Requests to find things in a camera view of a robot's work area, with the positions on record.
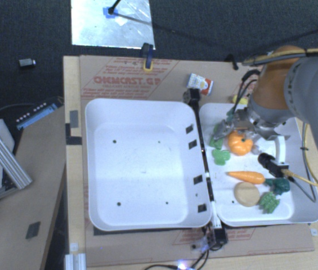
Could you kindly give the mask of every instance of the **cardboard sheet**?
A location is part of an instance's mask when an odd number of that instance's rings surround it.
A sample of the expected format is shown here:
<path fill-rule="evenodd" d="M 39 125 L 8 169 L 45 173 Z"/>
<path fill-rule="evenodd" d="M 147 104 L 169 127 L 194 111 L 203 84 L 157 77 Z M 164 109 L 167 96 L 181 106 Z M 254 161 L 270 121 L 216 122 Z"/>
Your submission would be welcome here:
<path fill-rule="evenodd" d="M 231 63 L 154 60 L 152 72 L 142 69 L 141 58 L 81 56 L 81 113 L 86 104 L 99 97 L 181 101 L 191 73 L 214 81 L 210 96 L 200 104 L 227 102 L 237 91 L 248 67 L 232 69 Z M 83 173 L 85 199 L 87 266 L 151 263 L 200 256 L 192 244 L 203 237 L 201 229 L 107 233 L 94 229 L 88 217 L 85 121 L 82 115 Z M 229 243 L 210 257 L 235 257 L 273 253 L 313 251 L 306 224 L 233 228 L 227 231 Z"/>

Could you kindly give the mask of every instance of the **orange pumpkin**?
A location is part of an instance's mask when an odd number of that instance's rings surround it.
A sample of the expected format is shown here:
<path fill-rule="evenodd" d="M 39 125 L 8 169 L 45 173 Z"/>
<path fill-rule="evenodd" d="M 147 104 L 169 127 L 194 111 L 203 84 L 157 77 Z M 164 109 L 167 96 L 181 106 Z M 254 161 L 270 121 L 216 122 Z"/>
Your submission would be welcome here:
<path fill-rule="evenodd" d="M 243 156 L 251 151 L 253 141 L 246 139 L 244 134 L 239 134 L 237 131 L 232 131 L 228 138 L 227 144 L 230 151 L 238 156 Z"/>

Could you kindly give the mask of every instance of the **beige round object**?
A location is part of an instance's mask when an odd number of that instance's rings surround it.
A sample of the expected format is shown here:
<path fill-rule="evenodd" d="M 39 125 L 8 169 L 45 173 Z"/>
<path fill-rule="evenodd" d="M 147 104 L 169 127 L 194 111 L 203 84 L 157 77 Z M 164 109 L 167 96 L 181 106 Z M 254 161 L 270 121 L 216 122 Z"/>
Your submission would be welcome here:
<path fill-rule="evenodd" d="M 246 207 L 255 206 L 260 200 L 258 188 L 249 182 L 238 183 L 235 186 L 234 195 L 237 201 Z"/>

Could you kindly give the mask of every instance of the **carrot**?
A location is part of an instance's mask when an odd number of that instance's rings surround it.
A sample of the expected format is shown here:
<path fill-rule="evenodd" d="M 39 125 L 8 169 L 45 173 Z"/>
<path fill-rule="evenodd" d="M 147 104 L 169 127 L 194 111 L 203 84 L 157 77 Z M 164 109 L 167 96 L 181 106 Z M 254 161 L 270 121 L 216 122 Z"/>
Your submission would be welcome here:
<path fill-rule="evenodd" d="M 253 184 L 262 184 L 265 182 L 265 177 L 263 174 L 259 172 L 253 172 L 253 171 L 233 171 L 228 172 L 229 176 L 232 176 L 236 179 L 250 182 Z"/>

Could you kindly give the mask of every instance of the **white tray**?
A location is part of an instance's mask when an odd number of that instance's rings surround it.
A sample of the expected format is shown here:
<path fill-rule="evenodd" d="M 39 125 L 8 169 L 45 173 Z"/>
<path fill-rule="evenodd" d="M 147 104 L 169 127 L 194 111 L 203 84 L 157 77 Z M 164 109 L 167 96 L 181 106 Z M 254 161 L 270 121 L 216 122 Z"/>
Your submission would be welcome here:
<path fill-rule="evenodd" d="M 208 223 L 210 201 L 189 106 L 92 100 L 86 107 L 86 135 L 89 216 L 97 228 L 191 228 Z"/>
<path fill-rule="evenodd" d="M 282 194 L 279 206 L 272 214 L 263 214 L 263 210 L 259 206 L 244 207 L 240 205 L 234 196 L 234 187 L 240 181 L 228 176 L 229 171 L 256 171 L 262 173 L 265 178 L 273 178 L 273 176 L 264 169 L 257 161 L 257 155 L 248 153 L 245 156 L 236 156 L 231 154 L 231 158 L 224 166 L 218 166 L 212 158 L 212 150 L 214 148 L 208 146 L 213 133 L 214 126 L 222 119 L 226 118 L 226 113 L 232 108 L 232 104 L 207 103 L 200 109 L 200 120 L 203 129 L 205 148 L 207 150 L 207 160 L 210 170 L 210 177 L 214 197 L 216 201 L 216 209 L 219 218 L 224 223 L 233 227 L 241 226 L 260 226 L 273 224 L 291 224 L 291 223 L 311 223 L 318 221 L 318 194 L 316 187 L 313 187 L 313 193 L 316 202 L 312 202 L 298 186 L 290 183 L 290 192 Z M 289 119 L 283 126 L 276 128 L 276 131 L 282 135 L 290 135 L 286 141 L 286 158 L 285 162 L 289 164 L 289 169 L 306 178 L 304 168 L 301 137 L 297 123 L 294 118 Z M 263 152 L 275 156 L 274 141 L 259 140 L 260 147 Z M 311 196 L 313 195 L 310 186 L 298 180 L 298 183 Z M 258 185 L 260 194 L 269 191 L 269 186 Z"/>

